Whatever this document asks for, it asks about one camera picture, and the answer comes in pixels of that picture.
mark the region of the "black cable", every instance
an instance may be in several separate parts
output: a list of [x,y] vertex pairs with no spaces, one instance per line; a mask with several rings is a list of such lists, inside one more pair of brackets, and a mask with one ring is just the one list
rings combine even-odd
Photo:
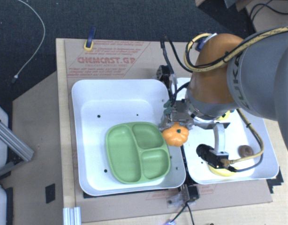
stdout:
[[170,223],[172,223],[174,220],[176,220],[178,218],[178,216],[185,210],[187,206],[185,205],[178,213],[177,215],[170,221]]
[[[267,3],[258,3],[258,4],[254,5],[254,6],[252,7],[252,9],[251,9],[251,11],[250,11],[250,16],[249,16],[250,21],[251,21],[251,23],[250,23],[250,24],[251,24],[251,27],[252,27],[252,25],[253,25],[253,21],[254,21],[256,15],[257,15],[257,13],[258,13],[261,9],[263,9],[264,7],[267,7],[267,8],[269,8],[270,10],[272,10],[273,12],[276,12],[276,13],[278,13],[278,14],[288,15],[288,13],[284,13],[284,12],[278,11],[278,10],[274,9],[273,7],[269,6],[268,4],[269,4],[271,1],[272,1],[272,0],[269,0]],[[254,16],[251,17],[253,10],[254,10],[257,6],[261,6],[261,5],[262,5],[262,7],[260,7],[260,8],[255,12]]]
[[[260,148],[262,148],[262,147],[261,147],[261,141],[260,141],[260,139],[258,138],[258,136],[256,135],[256,133],[255,133],[255,132],[251,129],[251,127],[250,127],[251,124],[250,124],[250,123],[246,123],[245,119],[243,119],[243,116],[242,116],[242,114],[241,114],[240,112],[238,112],[238,114],[239,114],[239,116],[241,117],[241,119],[243,120],[243,122],[245,123],[246,127],[251,131],[252,135],[253,135],[254,138],[256,139],[256,141],[257,141],[257,143],[259,144]],[[228,169],[229,171],[235,172],[235,173],[237,173],[237,172],[244,172],[244,171],[247,171],[247,170],[249,170],[249,169],[251,169],[251,168],[254,168],[254,167],[258,166],[262,161],[263,161],[263,154],[261,154],[260,160],[259,160],[256,164],[254,164],[253,166],[250,166],[250,167],[247,167],[247,168],[243,168],[243,169],[236,169],[236,168],[234,168],[233,166],[229,166],[227,169]]]
[[193,65],[193,64],[191,63],[191,60],[190,60],[190,53],[189,53],[189,52],[190,52],[190,49],[192,48],[192,46],[194,45],[194,43],[192,44],[192,46],[190,47],[190,49],[188,49],[188,45],[189,45],[189,43],[191,43],[191,42],[192,42],[192,41],[189,41],[189,42],[187,43],[185,53],[186,53],[187,62],[188,62],[189,65],[190,65],[191,67],[193,67],[193,68],[199,68],[199,67],[203,67],[203,66],[212,66],[212,65],[218,63],[221,59],[224,58],[224,57],[218,58],[217,60],[215,60],[215,61],[213,61],[213,62],[211,62],[211,63],[207,63],[207,64]]
[[180,59],[179,59],[179,57],[178,57],[178,55],[177,55],[175,46],[173,45],[173,42],[171,41],[171,39],[170,39],[166,34],[165,34],[163,37],[164,37],[164,38],[169,42],[169,44],[171,45],[172,51],[173,51],[174,56],[175,56],[176,60],[178,61],[179,65],[180,65],[183,69],[185,69],[187,72],[192,73],[193,71],[190,70],[190,69],[188,69],[187,66],[184,65],[184,64],[180,61]]
[[189,212],[190,212],[190,216],[191,216],[192,224],[195,225],[195,224],[194,224],[193,215],[192,215],[192,211],[191,211],[191,208],[190,208],[188,202],[186,202],[186,205],[187,205],[187,207],[188,207],[188,209],[189,209]]
[[171,106],[173,106],[176,102],[176,98],[177,98],[177,94],[184,88],[187,88],[190,82],[186,82],[185,84],[183,84],[182,86],[180,86],[175,93],[173,94],[173,100],[171,101]]
[[[166,61],[167,65],[168,65],[169,72],[170,72],[170,74],[172,74],[173,76],[175,76],[174,70],[173,70],[173,68],[172,68],[172,66],[171,66],[171,63],[170,63],[170,61],[169,61],[169,58],[168,58],[168,56],[167,56],[167,51],[166,51],[166,48],[165,48],[165,42],[164,42],[164,39],[163,39],[163,38],[161,38],[160,44],[161,44],[161,48],[163,49],[163,56],[164,56],[165,61]],[[177,84],[176,84],[175,81],[174,81],[173,83],[174,83],[174,92],[176,92],[176,91],[177,91]]]

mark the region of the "green divided plate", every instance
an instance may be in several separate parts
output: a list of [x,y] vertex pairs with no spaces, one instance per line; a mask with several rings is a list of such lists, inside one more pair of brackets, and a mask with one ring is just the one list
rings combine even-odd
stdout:
[[126,184],[157,180],[170,170],[168,146],[149,122],[122,123],[106,133],[107,158],[115,178]]

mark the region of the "white tray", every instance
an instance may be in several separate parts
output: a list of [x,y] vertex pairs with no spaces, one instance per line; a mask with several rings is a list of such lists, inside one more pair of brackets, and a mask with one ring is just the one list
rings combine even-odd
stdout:
[[[178,78],[178,87],[189,81],[189,78]],[[186,89],[183,89],[178,94],[177,100],[181,100],[185,96]],[[261,136],[265,151],[263,154],[262,162],[255,168],[249,169],[244,172],[236,172],[230,177],[219,176],[212,173],[208,164],[196,153],[196,148],[199,144],[206,144],[214,147],[215,138],[212,129],[204,130],[200,127],[194,126],[189,131],[188,141],[183,145],[185,157],[190,177],[199,184],[213,184],[222,182],[256,180],[256,179],[269,179],[274,178],[279,172],[279,165],[269,139],[269,135],[264,123],[260,117],[251,115],[243,111],[246,118],[250,121],[253,127]],[[229,126],[225,129],[225,151],[229,153],[229,159],[238,159],[238,147],[240,145],[249,145],[254,153],[260,151],[260,146],[256,139],[251,134],[250,130],[246,128],[244,122],[234,111],[230,116],[221,122],[229,122]],[[234,166],[238,169],[250,167],[259,161],[260,157],[236,163]]]
[[120,183],[111,173],[105,135],[114,125],[160,123],[168,100],[165,85],[154,79],[80,80],[72,88],[79,183],[92,196],[177,188],[186,178],[181,149],[169,146],[171,168],[159,180]]

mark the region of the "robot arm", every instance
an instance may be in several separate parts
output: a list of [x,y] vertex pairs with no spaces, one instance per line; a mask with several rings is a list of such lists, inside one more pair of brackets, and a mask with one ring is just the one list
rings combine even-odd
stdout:
[[278,121],[288,149],[288,26],[244,40],[231,34],[211,37],[192,65],[194,42],[188,43],[184,56],[192,71],[185,99],[165,110],[160,130],[176,121],[190,128],[195,120],[212,121],[241,108]]

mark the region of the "white cable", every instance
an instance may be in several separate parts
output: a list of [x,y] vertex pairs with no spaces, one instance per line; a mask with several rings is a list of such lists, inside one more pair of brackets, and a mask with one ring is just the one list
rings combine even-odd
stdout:
[[25,66],[30,62],[30,60],[32,60],[33,57],[36,55],[36,53],[37,53],[38,50],[40,49],[40,47],[41,47],[41,45],[42,45],[42,43],[43,43],[43,41],[44,41],[45,35],[46,35],[45,25],[44,25],[44,22],[43,22],[42,18],[39,16],[39,14],[38,14],[30,5],[28,5],[26,2],[23,2],[22,0],[17,0],[17,1],[19,1],[19,2],[21,2],[21,3],[23,3],[23,4],[25,4],[26,6],[28,6],[28,7],[37,15],[37,17],[40,19],[40,21],[41,21],[41,23],[42,23],[42,25],[43,25],[43,30],[44,30],[44,32],[43,32],[43,37],[42,37],[42,40],[41,40],[38,48],[37,48],[36,51],[33,53],[33,55],[31,56],[31,58],[28,59],[28,61],[22,66],[22,68],[20,68],[19,72],[14,76],[14,78],[13,78],[13,80],[12,80],[12,83],[14,83],[14,82],[17,80],[17,78],[18,78],[19,74],[21,73],[21,71],[22,71],[22,70],[25,68]]

